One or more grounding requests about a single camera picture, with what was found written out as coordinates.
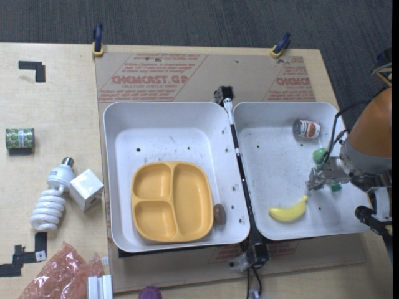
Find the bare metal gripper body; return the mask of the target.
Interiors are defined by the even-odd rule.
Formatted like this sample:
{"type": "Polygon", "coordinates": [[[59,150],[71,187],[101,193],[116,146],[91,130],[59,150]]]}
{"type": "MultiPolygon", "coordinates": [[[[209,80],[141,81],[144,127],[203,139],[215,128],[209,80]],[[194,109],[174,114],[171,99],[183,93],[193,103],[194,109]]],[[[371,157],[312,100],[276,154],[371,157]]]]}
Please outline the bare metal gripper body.
{"type": "Polygon", "coordinates": [[[324,179],[343,184],[351,183],[363,192],[369,193],[377,188],[392,188],[392,171],[379,174],[365,173],[353,165],[351,160],[331,156],[324,166],[324,179]]]}

